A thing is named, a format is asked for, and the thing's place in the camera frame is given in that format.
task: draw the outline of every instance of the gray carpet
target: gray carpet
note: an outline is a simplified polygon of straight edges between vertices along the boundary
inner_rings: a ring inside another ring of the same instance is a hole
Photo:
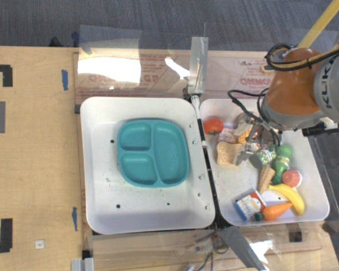
[[[184,36],[202,35],[210,50],[267,51],[297,44],[332,0],[0,0],[0,45],[48,46],[53,37],[73,46],[81,25],[109,27],[122,37],[139,30],[143,48],[188,49]],[[117,32],[113,29],[126,29]],[[339,12],[312,48],[325,51],[339,32]],[[339,134],[311,138],[331,201],[329,225],[339,258]]]

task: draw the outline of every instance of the wooden surface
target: wooden surface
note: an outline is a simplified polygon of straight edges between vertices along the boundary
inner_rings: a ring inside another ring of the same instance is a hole
[[[13,87],[3,88],[0,73],[0,101],[6,102],[6,131],[0,134],[0,220],[12,218],[14,232],[12,249],[0,253],[0,270],[70,270],[71,260],[81,257],[84,213],[73,112],[75,53],[73,48],[0,46],[0,64],[10,64],[14,76]],[[66,91],[63,69],[68,71]],[[329,235],[320,227],[315,232],[318,241],[312,251],[266,255],[271,270],[339,270]],[[36,249],[38,239],[45,240],[45,248]],[[214,270],[247,270],[244,267],[237,258],[215,256]]]

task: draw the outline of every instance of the yellow banana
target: yellow banana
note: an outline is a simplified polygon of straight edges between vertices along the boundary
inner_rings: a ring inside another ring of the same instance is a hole
[[[299,215],[304,213],[305,210],[304,201],[299,195],[299,193],[296,192],[292,187],[284,183],[280,183],[278,185],[269,185],[268,188],[270,190],[278,191],[280,194],[287,197],[290,200],[290,202],[293,203],[294,209]]]

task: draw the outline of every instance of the red tomato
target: red tomato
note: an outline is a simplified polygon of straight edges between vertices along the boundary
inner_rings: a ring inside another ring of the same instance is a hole
[[[220,119],[209,119],[203,123],[203,131],[213,136],[219,134],[224,128],[224,123]]]

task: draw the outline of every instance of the teal plate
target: teal plate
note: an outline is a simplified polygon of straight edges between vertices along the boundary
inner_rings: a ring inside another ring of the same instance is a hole
[[[189,173],[189,155],[182,130],[165,120],[125,123],[117,137],[122,176],[135,186],[172,187]]]

